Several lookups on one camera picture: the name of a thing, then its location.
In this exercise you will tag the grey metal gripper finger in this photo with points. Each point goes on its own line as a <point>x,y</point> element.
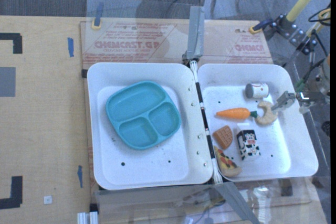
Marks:
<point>282,106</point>
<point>287,97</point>

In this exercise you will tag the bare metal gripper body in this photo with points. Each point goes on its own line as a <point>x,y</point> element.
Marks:
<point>313,98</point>

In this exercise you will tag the beige croissant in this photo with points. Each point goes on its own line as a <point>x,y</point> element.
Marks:
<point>265,119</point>

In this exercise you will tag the small white can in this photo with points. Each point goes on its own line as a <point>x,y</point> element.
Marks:
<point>260,90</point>

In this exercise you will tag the white plastic tray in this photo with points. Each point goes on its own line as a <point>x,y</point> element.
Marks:
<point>278,144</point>
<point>147,165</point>

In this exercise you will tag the orange carrot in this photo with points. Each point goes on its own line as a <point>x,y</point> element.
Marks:
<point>232,113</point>

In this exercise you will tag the cow print milk carton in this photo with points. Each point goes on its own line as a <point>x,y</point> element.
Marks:
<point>248,145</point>

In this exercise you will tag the brown waffle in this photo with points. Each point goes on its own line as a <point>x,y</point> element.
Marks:
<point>223,136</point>

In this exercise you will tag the pizza slice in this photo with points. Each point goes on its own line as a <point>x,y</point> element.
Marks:
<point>227,165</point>

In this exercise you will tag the thin black and white rod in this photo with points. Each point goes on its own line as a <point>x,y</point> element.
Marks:
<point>201,102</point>

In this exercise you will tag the blue divided plate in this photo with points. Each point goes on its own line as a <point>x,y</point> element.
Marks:
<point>136,102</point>

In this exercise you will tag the brown cardboard board red print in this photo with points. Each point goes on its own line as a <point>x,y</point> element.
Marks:
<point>126,42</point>

